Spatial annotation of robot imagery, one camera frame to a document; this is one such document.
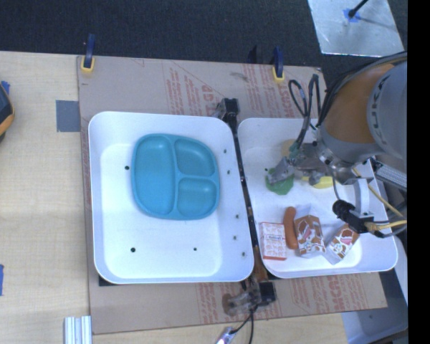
blue divided plate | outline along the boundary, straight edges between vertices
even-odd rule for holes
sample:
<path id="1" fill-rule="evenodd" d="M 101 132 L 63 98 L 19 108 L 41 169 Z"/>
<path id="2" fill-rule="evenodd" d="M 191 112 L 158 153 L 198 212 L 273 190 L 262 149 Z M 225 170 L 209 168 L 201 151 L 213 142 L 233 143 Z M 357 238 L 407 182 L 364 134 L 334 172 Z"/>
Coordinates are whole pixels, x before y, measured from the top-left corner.
<path id="1" fill-rule="evenodd" d="M 132 187 L 143 212 L 162 219 L 202 219 L 219 202 L 214 154 L 202 142 L 170 134 L 149 134 L 135 144 Z"/>

white tray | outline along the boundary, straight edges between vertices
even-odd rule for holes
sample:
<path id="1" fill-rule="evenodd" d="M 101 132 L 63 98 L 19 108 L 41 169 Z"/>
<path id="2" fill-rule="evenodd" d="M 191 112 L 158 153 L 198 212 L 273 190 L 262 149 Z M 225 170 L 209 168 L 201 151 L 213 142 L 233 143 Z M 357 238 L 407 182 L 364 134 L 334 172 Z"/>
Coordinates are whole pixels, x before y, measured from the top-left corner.
<path id="1" fill-rule="evenodd" d="M 219 167 L 217 209 L 197 220 L 145 215 L 133 198 L 130 162 L 139 138 L 150 133 L 205 143 Z M 114 284 L 237 282 L 254 257 L 234 140 L 217 118 L 103 112 L 88 128 L 94 261 Z"/>
<path id="2" fill-rule="evenodd" d="M 325 239 L 329 239 L 343 222 L 334 215 L 332 207 L 336 201 L 333 187 L 317 189 L 302 180 L 295 180 L 287 195 L 279 196 L 266 187 L 265 176 L 268 168 L 274 168 L 281 159 L 282 144 L 296 138 L 302 127 L 302 119 L 290 118 L 248 118 L 239 124 L 238 136 L 242 153 L 242 163 L 252 210 L 259 237 L 259 223 L 268 221 L 282 223 L 288 206 L 312 204 L 315 215 L 320 218 Z M 312 142 L 311 131 L 307 132 L 305 142 Z M 373 177 L 369 165 L 357 169 L 363 176 Z M 371 182 L 379 191 L 378 184 Z M 351 186 L 338 184 L 340 198 L 355 205 Z M 375 220 L 387 220 L 383 204 L 370 192 L 370 211 Z M 287 249 L 284 261 L 263 259 L 265 267 L 280 278 L 312 277 L 359 272 L 378 272 L 392 269 L 398 252 L 393 237 L 380 239 L 372 234 L 362 234 L 347 257 L 331 265 L 324 256 L 304 258 L 295 250 Z"/>

cardboard sheet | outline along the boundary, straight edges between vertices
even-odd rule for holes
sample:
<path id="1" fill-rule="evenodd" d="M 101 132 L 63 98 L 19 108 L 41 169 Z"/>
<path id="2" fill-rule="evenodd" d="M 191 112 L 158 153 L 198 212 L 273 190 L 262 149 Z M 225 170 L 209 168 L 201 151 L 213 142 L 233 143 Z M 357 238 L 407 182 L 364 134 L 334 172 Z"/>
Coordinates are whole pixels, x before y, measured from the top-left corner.
<path id="1" fill-rule="evenodd" d="M 323 99 L 322 73 L 312 67 L 284 67 L 285 81 L 275 82 L 271 65 L 120 57 L 96 57 L 94 70 L 86 73 L 81 60 L 77 58 L 77 76 L 93 333 L 243 320 L 245 315 L 228 316 L 222 307 L 224 295 L 242 292 L 239 283 L 110 285 L 99 278 L 93 261 L 87 126 L 93 115 L 106 110 L 211 116 L 225 97 L 238 99 L 239 123 L 250 117 L 298 118 L 288 80 L 297 80 L 307 93 L 312 75 L 318 74 Z M 386 307 L 378 273 L 277 279 L 274 286 L 277 300 L 259 309 L 256 319 Z"/>

wooden table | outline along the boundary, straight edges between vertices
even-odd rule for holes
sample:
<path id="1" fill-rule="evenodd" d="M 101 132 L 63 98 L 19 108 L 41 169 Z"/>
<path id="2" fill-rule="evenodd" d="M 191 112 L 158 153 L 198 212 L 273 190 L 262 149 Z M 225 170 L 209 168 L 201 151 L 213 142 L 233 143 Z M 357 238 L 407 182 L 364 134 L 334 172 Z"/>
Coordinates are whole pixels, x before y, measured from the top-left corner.
<path id="1" fill-rule="evenodd" d="M 0 52 L 16 118 L 0 144 L 0 343 L 63 343 L 90 314 L 80 134 L 58 132 L 56 101 L 78 100 L 75 55 Z M 226 324 L 94 335 L 93 343 L 214 343 Z M 248 343 L 249 324 L 235 343 Z M 340 314 L 260 320 L 253 343 L 346 342 Z"/>

brown sausage toy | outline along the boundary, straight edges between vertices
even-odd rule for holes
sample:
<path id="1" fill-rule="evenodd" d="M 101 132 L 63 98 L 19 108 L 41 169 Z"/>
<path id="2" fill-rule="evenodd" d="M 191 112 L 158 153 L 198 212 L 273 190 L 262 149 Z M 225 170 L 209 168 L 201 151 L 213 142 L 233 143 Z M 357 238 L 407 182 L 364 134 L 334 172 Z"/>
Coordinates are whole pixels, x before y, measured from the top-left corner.
<path id="1" fill-rule="evenodd" d="M 289 206 L 285 209 L 284 215 L 284 227 L 285 227 L 285 241 L 287 242 L 287 247 L 289 249 L 298 248 L 298 240 L 296 238 L 295 232 L 295 215 L 296 209 L 293 206 Z"/>

